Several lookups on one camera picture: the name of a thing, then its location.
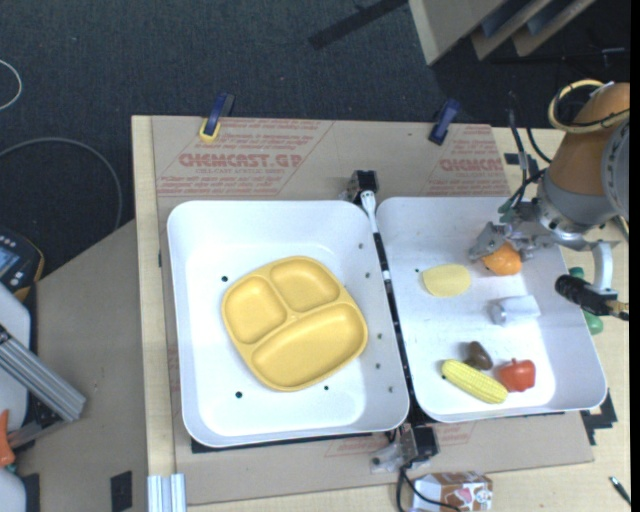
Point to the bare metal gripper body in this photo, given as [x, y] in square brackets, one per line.
[537, 231]

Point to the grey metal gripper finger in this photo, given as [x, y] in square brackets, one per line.
[484, 241]

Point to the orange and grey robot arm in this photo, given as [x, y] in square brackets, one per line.
[585, 150]

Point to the orange toy pepper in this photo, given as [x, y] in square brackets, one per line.
[504, 262]

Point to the yellow round biscuit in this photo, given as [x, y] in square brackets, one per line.
[446, 281]

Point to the white plastic tray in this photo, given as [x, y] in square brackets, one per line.
[435, 330]
[210, 390]

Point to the thin black and white rod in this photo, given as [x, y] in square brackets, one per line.
[387, 280]

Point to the green toy bottle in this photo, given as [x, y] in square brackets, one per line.
[595, 325]

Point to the brown toy potato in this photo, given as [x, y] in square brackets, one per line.
[479, 356]

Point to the red toy pepper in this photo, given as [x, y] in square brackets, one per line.
[517, 375]

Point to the yellow toy corn cob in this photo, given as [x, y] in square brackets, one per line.
[474, 382]

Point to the brown cardboard board red print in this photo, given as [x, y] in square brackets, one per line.
[310, 150]

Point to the yellow divided plate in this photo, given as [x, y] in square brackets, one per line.
[295, 325]

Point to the brown and white carton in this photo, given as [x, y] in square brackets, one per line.
[452, 492]

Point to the black pen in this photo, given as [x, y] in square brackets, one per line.
[620, 491]

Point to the black cylinder on white bracket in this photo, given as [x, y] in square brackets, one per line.
[582, 292]

